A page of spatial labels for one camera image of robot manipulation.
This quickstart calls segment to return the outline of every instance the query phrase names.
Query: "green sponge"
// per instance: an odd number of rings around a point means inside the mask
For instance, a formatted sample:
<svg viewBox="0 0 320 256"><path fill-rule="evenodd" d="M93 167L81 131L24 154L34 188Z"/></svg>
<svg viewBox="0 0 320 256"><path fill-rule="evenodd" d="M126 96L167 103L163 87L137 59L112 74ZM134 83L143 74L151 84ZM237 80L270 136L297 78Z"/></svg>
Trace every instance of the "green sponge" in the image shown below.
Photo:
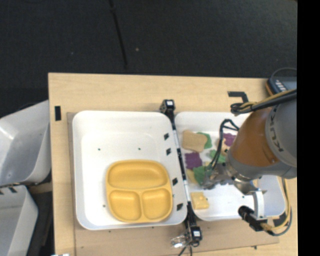
<svg viewBox="0 0 320 256"><path fill-rule="evenodd" d="M210 157L211 158L214 158L214 156L215 156L215 154L216 154L216 150L212 150L211 152L210 152ZM219 158L218 158L218 163L219 164L222 164L222 163L225 163L226 162L226 158L223 156L223 155L219 155Z"/></svg>
<svg viewBox="0 0 320 256"><path fill-rule="evenodd" d="M204 133L204 132L197 132L197 134L202 134L202 135L206 136L207 141L206 141L206 143L204 145L204 148L205 149L210 149L212 147L212 141L211 141L210 135L207 134L207 133Z"/></svg>
<svg viewBox="0 0 320 256"><path fill-rule="evenodd" d="M194 172L194 178L199 185L202 184L205 178L205 166L199 166L192 169Z"/></svg>

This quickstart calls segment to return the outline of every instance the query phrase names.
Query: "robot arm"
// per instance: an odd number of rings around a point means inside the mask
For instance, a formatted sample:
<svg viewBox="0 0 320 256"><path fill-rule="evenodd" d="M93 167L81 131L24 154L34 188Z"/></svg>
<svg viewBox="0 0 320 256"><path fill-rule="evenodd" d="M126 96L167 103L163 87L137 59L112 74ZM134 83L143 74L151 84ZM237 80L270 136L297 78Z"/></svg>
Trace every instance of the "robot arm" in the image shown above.
<svg viewBox="0 0 320 256"><path fill-rule="evenodd" d="M202 186L204 189L213 189L216 184L225 183L228 177L244 195L253 196L254 210L247 206L238 210L242 219L254 230L264 230L276 236L279 233L276 234L273 230L283 228L291 219L286 179L297 176L297 90L278 93L259 103L231 105L231 112L234 114L251 111L253 113L240 127L227 152L225 164L215 162L220 153L220 135L218 155L216 154L206 167ZM265 191L261 191L252 183L264 175L282 177L287 197L287 212L285 221L277 227L269 226L267 219L263 217Z"/></svg>

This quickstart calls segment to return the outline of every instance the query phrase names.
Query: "wooden board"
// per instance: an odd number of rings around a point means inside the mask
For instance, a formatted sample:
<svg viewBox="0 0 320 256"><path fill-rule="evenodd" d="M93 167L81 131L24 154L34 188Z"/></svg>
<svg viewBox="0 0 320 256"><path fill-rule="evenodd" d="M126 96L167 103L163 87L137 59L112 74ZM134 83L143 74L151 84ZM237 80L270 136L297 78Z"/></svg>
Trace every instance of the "wooden board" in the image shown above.
<svg viewBox="0 0 320 256"><path fill-rule="evenodd" d="M183 232L184 227L102 231L82 228L73 211L67 113L83 110L156 111L164 99L175 101L176 113L228 112L230 104L241 102L241 98L228 97L228 91L243 91L250 101L267 96L266 80L255 78L50 73L48 82L55 252L72 256L177 255L179 250L170 248L170 238ZM56 120L56 107L60 107L61 120ZM289 181L289 191L294 219L290 231L280 238L280 243L277 237L254 232L241 220L199 221L204 237L201 246L193 252L200 252L195 253L199 256L297 255L297 179ZM257 245L266 246L259 247L258 251L250 248Z"/></svg>

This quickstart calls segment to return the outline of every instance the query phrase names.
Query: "purple object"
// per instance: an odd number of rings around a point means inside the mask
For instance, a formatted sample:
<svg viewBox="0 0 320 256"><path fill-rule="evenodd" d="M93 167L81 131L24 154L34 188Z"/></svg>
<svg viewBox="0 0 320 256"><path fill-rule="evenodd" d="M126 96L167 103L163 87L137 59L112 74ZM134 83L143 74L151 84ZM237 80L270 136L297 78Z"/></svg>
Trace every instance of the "purple object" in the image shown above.
<svg viewBox="0 0 320 256"><path fill-rule="evenodd" d="M185 163L186 163L186 168L191 170L195 167L202 166L202 160L200 158L200 155L199 153L196 153L196 152L186 153Z"/></svg>
<svg viewBox="0 0 320 256"><path fill-rule="evenodd" d="M232 135L231 133L224 133L223 138L225 139L224 144L226 144L228 147L231 147L236 138L236 135Z"/></svg>

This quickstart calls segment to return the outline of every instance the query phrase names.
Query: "tan sponge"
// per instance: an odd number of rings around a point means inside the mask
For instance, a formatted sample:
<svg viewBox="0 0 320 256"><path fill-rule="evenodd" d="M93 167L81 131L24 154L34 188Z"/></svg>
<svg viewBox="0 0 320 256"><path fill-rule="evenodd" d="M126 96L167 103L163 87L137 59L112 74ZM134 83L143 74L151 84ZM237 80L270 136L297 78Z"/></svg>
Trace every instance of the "tan sponge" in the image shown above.
<svg viewBox="0 0 320 256"><path fill-rule="evenodd" d="M192 150L200 153L204 150L207 141L207 136L197 134L191 130L185 130L182 133L182 147L185 150Z"/></svg>

